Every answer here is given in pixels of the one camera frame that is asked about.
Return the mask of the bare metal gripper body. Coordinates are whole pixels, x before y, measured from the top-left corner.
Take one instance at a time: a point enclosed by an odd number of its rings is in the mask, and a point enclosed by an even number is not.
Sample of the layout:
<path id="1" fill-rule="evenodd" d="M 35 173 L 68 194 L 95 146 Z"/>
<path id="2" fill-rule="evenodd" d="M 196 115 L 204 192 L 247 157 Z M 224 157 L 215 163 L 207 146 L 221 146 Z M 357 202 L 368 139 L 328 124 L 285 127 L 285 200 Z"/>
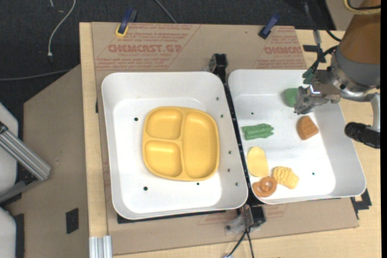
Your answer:
<path id="1" fill-rule="evenodd" d="M 317 69 L 311 78 L 311 94 L 333 103 L 342 98 L 368 102 L 371 91 L 379 86 L 379 68 Z"/>

